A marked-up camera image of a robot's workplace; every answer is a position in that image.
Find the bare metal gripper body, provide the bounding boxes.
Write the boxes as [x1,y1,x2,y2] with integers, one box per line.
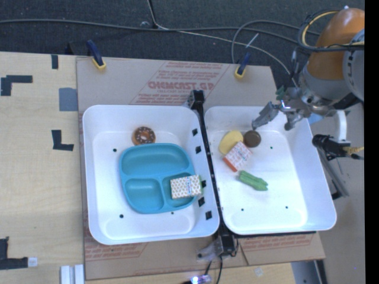
[278,86,334,118]

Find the brown round biscuit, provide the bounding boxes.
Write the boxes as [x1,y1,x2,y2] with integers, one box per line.
[243,130,262,148]

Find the white orange patterned carton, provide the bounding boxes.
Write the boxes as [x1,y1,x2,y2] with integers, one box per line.
[169,174,203,200]
[222,141,253,173]

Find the green pea pods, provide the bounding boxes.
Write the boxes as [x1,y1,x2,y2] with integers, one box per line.
[238,170,269,192]

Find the thin black rod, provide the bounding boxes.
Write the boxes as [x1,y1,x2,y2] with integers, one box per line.
[196,105,229,237]

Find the white plastic tray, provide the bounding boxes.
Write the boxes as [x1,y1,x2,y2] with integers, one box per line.
[82,104,220,246]
[204,105,338,235]

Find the brown cardboard board red print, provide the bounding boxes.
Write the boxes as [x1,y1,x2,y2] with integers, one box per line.
[75,56,326,280]

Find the brown sprinkled doughnut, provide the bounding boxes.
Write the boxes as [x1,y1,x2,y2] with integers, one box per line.
[131,126,156,146]

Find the blue divided plate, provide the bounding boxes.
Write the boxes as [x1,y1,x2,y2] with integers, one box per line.
[118,143,198,215]

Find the black cylinder on white bracket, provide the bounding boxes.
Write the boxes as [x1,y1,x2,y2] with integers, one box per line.
[311,109,353,160]

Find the black block with thin wires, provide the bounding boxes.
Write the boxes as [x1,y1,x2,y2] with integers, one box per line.
[217,234,237,257]
[188,89,205,110]

